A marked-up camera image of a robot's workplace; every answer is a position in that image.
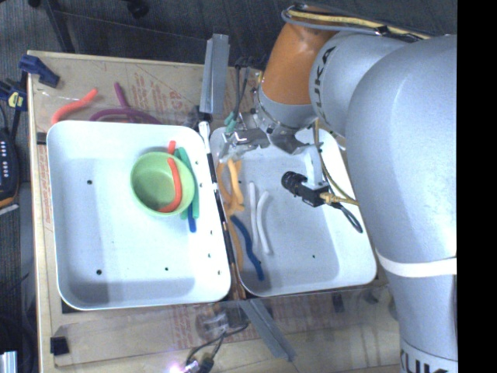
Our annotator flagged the long blue rope piece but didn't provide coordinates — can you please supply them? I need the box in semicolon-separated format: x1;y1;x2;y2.
229;214;266;282

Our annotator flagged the white plastic tray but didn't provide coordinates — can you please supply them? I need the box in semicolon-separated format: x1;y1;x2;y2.
46;119;232;312
209;125;378;298

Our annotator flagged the brown cardboard board red print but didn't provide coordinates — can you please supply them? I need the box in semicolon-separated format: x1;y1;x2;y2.
27;50;401;369

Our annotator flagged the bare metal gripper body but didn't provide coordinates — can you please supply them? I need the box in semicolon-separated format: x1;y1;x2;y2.
234;110;312;155

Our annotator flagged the black cylinder on white bracket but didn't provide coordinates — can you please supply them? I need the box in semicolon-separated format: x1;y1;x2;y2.
280;145;330;208

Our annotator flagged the red-orange rope piece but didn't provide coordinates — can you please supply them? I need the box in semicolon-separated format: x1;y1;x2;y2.
50;88;99;126
157;140;184;214

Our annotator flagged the purple rope piece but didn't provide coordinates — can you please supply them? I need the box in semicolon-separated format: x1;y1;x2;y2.
89;82;163;125

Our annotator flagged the black block with thin wires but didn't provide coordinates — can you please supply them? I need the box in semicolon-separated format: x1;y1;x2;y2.
227;305;250;329

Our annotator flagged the white rope piece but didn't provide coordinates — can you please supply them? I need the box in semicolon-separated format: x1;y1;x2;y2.
256;190;273;256

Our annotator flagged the green rope piece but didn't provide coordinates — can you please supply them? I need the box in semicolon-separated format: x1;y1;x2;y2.
173;146;201;221

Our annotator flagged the green bowl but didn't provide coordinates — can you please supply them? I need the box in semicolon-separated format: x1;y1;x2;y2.
129;151;196;218

